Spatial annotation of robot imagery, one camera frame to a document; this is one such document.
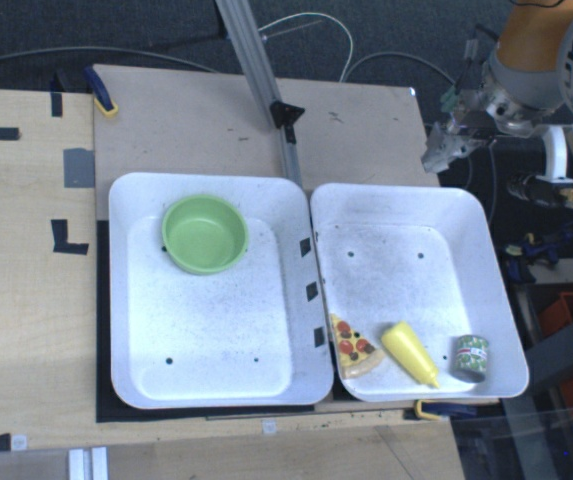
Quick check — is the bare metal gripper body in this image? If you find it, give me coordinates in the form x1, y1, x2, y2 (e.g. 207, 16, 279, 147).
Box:
446, 85, 538, 144

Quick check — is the white plastic tray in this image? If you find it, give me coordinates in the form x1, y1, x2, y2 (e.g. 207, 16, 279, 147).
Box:
309, 182, 531, 404
108, 171, 335, 411

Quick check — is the yellow squeeze bottle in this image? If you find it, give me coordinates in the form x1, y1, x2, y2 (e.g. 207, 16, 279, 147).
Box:
379, 320, 442, 390

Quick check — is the green patterned can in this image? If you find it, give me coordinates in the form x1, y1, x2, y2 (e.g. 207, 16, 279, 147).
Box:
451, 333, 491, 384

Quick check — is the toy pizza slice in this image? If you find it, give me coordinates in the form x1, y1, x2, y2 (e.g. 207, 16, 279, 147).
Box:
328, 313, 387, 381

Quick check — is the brown flat board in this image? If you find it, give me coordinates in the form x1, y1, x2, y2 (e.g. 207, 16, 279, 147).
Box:
92, 62, 502, 422

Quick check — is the green bowl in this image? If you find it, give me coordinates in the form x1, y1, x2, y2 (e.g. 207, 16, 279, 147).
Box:
160, 193, 251, 276

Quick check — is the black cylinder on white bracket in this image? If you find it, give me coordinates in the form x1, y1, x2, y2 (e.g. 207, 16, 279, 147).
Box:
505, 124, 573, 210

